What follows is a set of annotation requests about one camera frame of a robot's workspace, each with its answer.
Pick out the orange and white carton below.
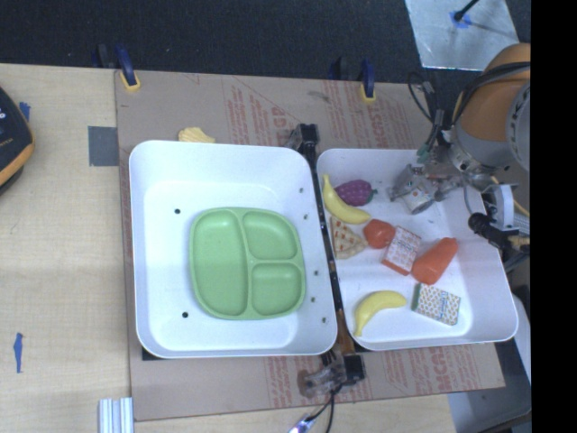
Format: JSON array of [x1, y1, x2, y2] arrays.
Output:
[[380, 225, 423, 277]]

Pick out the white plastic tray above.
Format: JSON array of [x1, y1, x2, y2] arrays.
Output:
[[128, 139, 339, 360], [315, 147, 520, 353]]

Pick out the brown cardboard board red print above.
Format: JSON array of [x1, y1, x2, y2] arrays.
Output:
[[114, 69, 507, 423]]

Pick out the tan pizza slice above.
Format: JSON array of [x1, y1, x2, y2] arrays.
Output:
[[329, 216, 370, 261]]

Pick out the black cylinder on white bracket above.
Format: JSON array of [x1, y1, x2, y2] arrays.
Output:
[[467, 182, 520, 248]]

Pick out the yellow banana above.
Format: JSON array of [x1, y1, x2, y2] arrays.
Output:
[[352, 290, 408, 338], [321, 173, 372, 226]]

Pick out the red tomato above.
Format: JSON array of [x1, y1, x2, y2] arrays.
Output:
[[362, 218, 398, 250]]

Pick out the small white can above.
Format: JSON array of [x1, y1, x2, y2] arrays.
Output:
[[401, 185, 436, 217]]

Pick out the yellow ridged crisp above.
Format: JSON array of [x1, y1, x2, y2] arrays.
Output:
[[177, 126, 217, 145]]

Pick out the green divided plate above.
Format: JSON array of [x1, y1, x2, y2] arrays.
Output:
[[188, 206, 307, 321]]

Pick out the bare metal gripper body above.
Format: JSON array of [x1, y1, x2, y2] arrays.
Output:
[[421, 148, 489, 194]]

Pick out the black block with thin wires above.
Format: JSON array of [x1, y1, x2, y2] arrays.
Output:
[[286, 123, 322, 153], [298, 351, 367, 398]]

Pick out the purple grapes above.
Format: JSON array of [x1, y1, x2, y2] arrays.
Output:
[[334, 179, 380, 208]]

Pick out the orange carrot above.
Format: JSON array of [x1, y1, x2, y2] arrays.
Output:
[[410, 236, 460, 287]]

